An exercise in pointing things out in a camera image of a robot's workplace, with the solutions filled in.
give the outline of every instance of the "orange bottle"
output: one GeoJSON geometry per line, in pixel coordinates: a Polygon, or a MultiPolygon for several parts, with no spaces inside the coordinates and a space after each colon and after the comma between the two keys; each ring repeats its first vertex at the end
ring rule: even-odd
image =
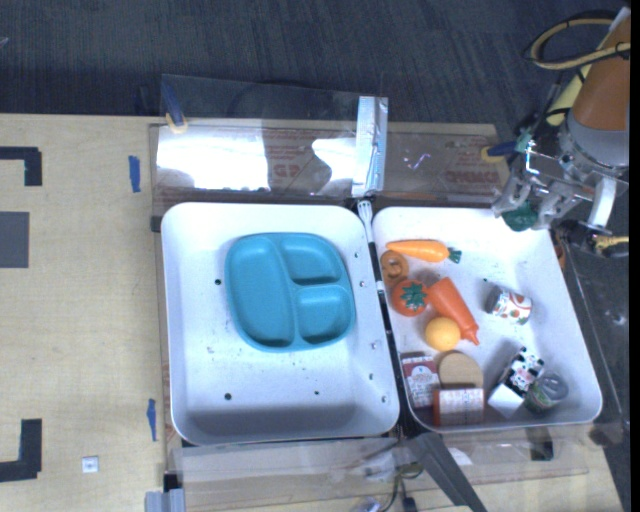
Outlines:
{"type": "Polygon", "coordinates": [[[469,340],[476,345],[480,344],[476,336],[478,324],[456,285],[453,284],[449,277],[444,277],[433,286],[427,288],[426,301],[431,303],[440,315],[455,320],[458,327],[460,327],[460,334],[463,339],[469,340]]]}

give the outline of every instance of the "soda can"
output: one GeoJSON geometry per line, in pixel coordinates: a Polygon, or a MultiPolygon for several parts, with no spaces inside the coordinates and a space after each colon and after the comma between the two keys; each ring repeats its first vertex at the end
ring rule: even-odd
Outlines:
{"type": "Polygon", "coordinates": [[[533,301],[521,293],[494,286],[487,296],[485,311],[512,323],[524,325],[529,320],[533,301]]]}
{"type": "Polygon", "coordinates": [[[531,412],[540,413],[555,407],[569,394],[569,386],[557,373],[544,373],[531,386],[524,405],[531,412]]]}

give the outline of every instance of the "red tomato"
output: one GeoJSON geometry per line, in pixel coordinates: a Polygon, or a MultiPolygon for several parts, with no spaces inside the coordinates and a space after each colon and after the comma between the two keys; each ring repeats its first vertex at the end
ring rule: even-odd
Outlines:
{"type": "Polygon", "coordinates": [[[391,306],[404,316],[416,316],[427,307],[427,287],[416,279],[400,281],[391,292],[391,306]]]}

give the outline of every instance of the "dark floor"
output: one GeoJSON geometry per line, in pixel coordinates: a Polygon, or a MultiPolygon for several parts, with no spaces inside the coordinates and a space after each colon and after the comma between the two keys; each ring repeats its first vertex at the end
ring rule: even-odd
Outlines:
{"type": "MultiPolygon", "coordinates": [[[[527,44],[569,16],[624,6],[630,2],[3,0],[0,112],[150,113],[168,73],[387,96],[392,121],[492,123],[506,140],[558,78],[522,58],[527,44]]],[[[602,37],[578,28],[548,52],[590,49],[602,37]]],[[[628,198],[612,223],[628,232],[628,198]]],[[[628,258],[576,259],[581,281],[570,288],[586,300],[576,309],[607,397],[594,435],[608,446],[630,510],[628,258]],[[602,279],[589,279],[589,270],[602,279]],[[599,343],[606,350],[595,354],[599,343]]]]}

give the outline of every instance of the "wooden table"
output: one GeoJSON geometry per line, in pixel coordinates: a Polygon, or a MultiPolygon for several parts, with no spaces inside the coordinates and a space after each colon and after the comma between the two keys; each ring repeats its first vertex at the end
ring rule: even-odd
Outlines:
{"type": "MultiPolygon", "coordinates": [[[[37,479],[0,483],[0,511],[139,511],[145,493],[162,488],[167,458],[148,172],[149,126],[156,122],[0,116],[0,145],[37,147],[43,162],[42,186],[27,187],[23,162],[0,160],[0,211],[28,212],[30,224],[28,268],[0,268],[0,462],[18,458],[21,420],[42,419],[43,429],[37,479]],[[140,161],[140,192],[132,189],[129,156],[140,161]],[[93,456],[99,470],[83,472],[83,457],[93,456]]],[[[489,510],[621,510],[602,450],[588,443],[575,449],[586,472],[512,475],[476,485],[476,492],[489,510]]],[[[420,510],[451,510],[438,489],[413,495],[420,510]]],[[[338,511],[353,503],[264,510],[338,511]]]]}

